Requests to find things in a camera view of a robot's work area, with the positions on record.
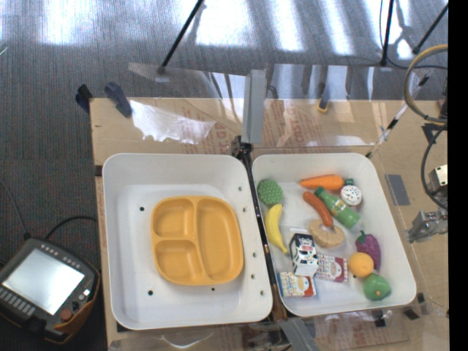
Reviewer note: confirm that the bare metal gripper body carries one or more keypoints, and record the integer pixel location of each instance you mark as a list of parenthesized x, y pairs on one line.
[(438, 181)]

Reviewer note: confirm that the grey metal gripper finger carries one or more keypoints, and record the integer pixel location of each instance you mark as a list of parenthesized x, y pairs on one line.
[(441, 221), (419, 224)]

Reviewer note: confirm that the white plastic tray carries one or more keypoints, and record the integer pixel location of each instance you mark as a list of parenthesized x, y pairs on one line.
[(128, 254), (387, 225)]

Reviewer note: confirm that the orange fruit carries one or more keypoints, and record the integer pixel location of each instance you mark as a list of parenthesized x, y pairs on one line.
[(361, 264)]

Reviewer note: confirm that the white sprinkled cupcake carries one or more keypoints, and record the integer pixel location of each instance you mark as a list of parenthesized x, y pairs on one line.
[(351, 195)]

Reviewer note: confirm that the green apple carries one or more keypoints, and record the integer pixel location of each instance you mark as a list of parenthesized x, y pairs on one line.
[(376, 287)]

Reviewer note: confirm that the green bottle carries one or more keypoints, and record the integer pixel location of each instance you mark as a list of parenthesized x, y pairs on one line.
[(338, 207)]

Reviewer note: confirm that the red and white packet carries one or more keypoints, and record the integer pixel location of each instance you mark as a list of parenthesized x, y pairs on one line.
[(333, 269)]

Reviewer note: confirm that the orange sausage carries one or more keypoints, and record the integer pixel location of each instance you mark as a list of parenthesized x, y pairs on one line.
[(317, 207)]

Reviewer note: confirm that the orange carrot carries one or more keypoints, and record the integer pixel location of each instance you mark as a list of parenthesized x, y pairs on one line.
[(323, 182)]

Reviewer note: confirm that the black and white milk carton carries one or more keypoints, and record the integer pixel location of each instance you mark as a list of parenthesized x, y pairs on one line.
[(304, 256)]

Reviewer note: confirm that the white blue orange carton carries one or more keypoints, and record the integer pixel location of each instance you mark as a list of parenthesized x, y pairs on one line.
[(296, 284)]

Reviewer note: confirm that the yellow banana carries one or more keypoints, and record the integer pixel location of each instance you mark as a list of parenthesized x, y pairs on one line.
[(274, 229)]

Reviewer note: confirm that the green round broccoli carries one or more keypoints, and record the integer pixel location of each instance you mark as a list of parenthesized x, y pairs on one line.
[(270, 192)]

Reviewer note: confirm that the thin black and white rod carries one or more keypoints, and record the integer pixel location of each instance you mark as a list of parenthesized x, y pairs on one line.
[(260, 225)]

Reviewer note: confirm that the yellow divided plate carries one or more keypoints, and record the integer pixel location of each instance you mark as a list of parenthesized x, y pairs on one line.
[(215, 240)]

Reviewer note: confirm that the brown cardboard board red print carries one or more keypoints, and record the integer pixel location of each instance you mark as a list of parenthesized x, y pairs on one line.
[(172, 145)]

